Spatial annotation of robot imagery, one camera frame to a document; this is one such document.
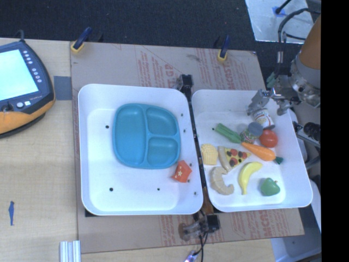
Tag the white can with printed label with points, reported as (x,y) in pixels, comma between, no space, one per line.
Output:
(263,117)

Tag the brown cardboard board red print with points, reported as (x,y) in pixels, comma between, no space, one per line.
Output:
(114,61)

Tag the yellow banana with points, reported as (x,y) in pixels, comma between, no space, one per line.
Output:
(248,175)

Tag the red toy tomato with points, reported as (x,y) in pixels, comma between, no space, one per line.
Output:
(268,139)

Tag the small jar with grey lid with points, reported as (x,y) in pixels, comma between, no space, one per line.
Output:
(252,132)

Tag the thin black and white rod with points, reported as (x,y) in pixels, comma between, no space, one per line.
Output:
(195,135)

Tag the green toy pepper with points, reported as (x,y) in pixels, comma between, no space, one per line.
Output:
(270,187)

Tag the toy pizza slice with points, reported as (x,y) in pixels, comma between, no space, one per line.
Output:
(231,157)

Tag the beige toy croissant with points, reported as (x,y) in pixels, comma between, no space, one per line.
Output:
(218,180)

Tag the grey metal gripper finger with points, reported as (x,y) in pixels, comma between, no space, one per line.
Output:
(283,106)
(258,100)

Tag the green toy celery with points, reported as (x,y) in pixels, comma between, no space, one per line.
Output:
(227,132)

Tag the yellow toy fries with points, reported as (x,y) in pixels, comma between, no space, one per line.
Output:
(209,154)

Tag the black cylinder on white bracket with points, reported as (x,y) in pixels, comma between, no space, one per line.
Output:
(312,130)

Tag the orange toy carrot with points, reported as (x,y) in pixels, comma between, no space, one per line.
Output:
(259,151)

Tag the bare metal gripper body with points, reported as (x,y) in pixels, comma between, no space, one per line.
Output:
(305,93)

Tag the blue divided plate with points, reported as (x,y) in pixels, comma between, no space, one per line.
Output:
(131,135)

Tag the white plastic tray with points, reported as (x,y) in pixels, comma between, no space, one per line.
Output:
(136,195)
(218,102)

